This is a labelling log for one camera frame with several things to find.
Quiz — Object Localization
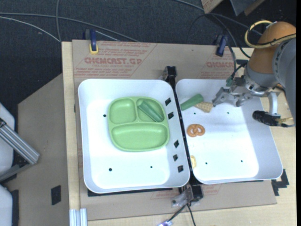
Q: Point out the green divided plate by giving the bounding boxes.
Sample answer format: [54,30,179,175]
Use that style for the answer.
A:
[108,96,170,153]

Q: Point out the black cylinder on white bracket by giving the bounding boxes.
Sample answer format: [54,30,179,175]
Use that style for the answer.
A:
[252,92,282,127]

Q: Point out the white plastic tray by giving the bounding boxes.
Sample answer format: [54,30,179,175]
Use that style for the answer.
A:
[78,78,190,194]
[175,78,284,185]

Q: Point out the orange pretzel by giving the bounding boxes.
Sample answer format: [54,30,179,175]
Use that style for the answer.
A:
[187,123,206,137]

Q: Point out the dark green cylinder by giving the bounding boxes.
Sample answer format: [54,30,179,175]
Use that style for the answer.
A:
[137,100,165,123]

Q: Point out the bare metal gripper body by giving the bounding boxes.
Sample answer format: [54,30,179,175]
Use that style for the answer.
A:
[229,76,266,101]

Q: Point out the brown cardboard board red print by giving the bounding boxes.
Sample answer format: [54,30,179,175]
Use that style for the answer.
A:
[71,39,278,221]

